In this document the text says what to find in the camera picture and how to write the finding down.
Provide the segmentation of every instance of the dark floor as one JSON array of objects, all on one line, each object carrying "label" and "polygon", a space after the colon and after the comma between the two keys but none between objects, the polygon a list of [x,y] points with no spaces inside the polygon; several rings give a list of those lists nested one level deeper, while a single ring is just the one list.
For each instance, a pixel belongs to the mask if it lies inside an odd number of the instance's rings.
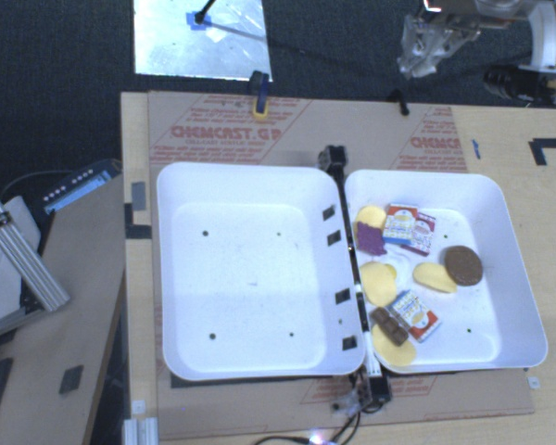
[{"label": "dark floor", "polygon": [[[273,95],[385,100],[398,88],[410,102],[524,105],[488,93],[482,76],[530,58],[526,22],[486,31],[438,74],[406,81],[396,58],[419,0],[262,1]],[[134,74],[133,0],[0,0],[0,192],[28,173],[119,159],[120,93],[150,89],[244,93],[246,84]],[[29,178],[5,197],[31,202],[61,176]],[[115,442],[120,361],[114,355],[95,444]]]}]

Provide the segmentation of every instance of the white container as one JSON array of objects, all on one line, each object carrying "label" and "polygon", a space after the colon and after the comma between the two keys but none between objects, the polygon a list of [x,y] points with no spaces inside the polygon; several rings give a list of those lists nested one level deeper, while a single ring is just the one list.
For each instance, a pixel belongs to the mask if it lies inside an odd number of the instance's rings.
[{"label": "white container", "polygon": [[[346,232],[326,173],[172,164],[158,177],[158,222],[163,354],[177,376],[345,375],[360,367]],[[340,240],[328,245],[334,233]],[[337,303],[346,290],[350,299]]]},{"label": "white container", "polygon": [[[400,374],[473,369],[532,367],[546,358],[548,343],[537,312],[511,218],[499,186],[479,174],[358,171],[346,181],[350,219],[366,205],[386,209],[408,204],[434,216],[432,250],[422,257],[392,244],[387,254],[367,261],[392,264],[398,292],[411,289],[441,320],[424,343],[412,341],[417,356],[406,367],[379,362]],[[451,246],[467,246],[480,257],[484,278],[446,294],[413,281],[414,267],[424,261],[443,263]],[[367,311],[374,307],[366,303]]]},{"label": "white container", "polygon": [[[368,204],[406,203],[436,217],[427,258],[390,244],[378,258],[357,251],[359,265],[394,265],[398,292],[411,289],[441,319],[424,343],[414,342],[415,361],[396,367],[365,351],[340,200],[326,173],[182,162],[158,177],[163,354],[174,374],[345,375],[365,354],[400,374],[544,360],[546,337],[494,182],[472,174],[359,171],[348,177],[346,193],[352,221]],[[415,265],[442,261],[441,252],[454,245],[480,256],[485,277],[478,285],[444,294],[413,282]]]}]

